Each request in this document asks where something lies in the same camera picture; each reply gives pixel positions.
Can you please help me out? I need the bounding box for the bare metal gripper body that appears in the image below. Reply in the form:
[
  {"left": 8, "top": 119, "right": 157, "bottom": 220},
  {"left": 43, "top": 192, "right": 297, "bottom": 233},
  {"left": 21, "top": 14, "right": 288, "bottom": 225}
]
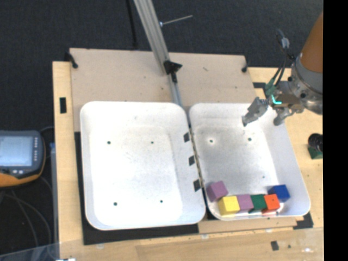
[{"left": 269, "top": 79, "right": 324, "bottom": 116}]

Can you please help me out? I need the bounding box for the white plastic tray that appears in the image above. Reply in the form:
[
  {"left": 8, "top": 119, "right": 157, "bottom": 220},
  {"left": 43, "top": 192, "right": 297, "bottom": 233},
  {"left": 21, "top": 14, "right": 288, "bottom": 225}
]
[
  {"left": 79, "top": 100, "right": 207, "bottom": 232},
  {"left": 188, "top": 102, "right": 312, "bottom": 222}
]

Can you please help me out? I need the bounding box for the blue cube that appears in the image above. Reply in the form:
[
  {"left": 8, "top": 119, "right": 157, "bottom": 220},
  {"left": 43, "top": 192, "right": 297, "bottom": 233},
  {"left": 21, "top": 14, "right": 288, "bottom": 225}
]
[{"left": 267, "top": 184, "right": 291, "bottom": 202}]

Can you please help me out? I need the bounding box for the purple cube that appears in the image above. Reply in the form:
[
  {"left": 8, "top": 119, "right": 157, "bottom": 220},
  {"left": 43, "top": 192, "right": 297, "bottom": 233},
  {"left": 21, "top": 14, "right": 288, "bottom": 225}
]
[
  {"left": 236, "top": 194, "right": 255, "bottom": 213},
  {"left": 206, "top": 180, "right": 229, "bottom": 202}
]

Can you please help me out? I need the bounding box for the orange cube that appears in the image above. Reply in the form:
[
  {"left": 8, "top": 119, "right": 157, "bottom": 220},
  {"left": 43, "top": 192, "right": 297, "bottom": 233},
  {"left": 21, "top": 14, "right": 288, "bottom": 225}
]
[{"left": 263, "top": 193, "right": 281, "bottom": 212}]

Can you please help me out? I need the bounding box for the green cube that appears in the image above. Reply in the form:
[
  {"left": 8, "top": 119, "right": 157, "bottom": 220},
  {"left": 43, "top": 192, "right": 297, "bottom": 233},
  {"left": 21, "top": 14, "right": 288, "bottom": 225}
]
[{"left": 250, "top": 194, "right": 268, "bottom": 212}]

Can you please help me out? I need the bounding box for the yellow cube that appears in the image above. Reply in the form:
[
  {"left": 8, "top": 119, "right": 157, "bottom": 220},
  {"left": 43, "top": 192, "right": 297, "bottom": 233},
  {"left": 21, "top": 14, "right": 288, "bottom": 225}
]
[{"left": 217, "top": 195, "right": 241, "bottom": 217}]

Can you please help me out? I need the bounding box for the brown cardboard board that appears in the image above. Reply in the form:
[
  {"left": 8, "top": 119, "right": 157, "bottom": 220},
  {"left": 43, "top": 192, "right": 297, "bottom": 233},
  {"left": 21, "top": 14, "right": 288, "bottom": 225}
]
[{"left": 69, "top": 47, "right": 306, "bottom": 235}]

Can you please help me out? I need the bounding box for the black cylinder on white bracket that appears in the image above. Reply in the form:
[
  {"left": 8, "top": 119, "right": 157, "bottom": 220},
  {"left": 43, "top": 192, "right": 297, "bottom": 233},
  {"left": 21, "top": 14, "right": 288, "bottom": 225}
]
[{"left": 307, "top": 133, "right": 324, "bottom": 160}]

